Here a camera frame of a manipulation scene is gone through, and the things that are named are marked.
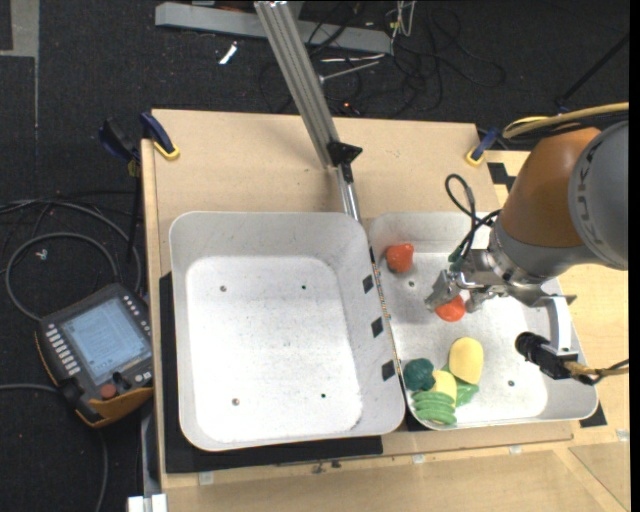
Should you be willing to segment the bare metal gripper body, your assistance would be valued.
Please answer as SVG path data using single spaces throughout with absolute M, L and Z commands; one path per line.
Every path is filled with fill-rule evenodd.
M 467 294 L 470 290 L 489 290 L 494 298 L 511 297 L 526 306 L 535 306 L 546 293 L 545 280 L 516 265 L 502 250 L 471 249 L 451 264 L 458 273 L 458 284 Z

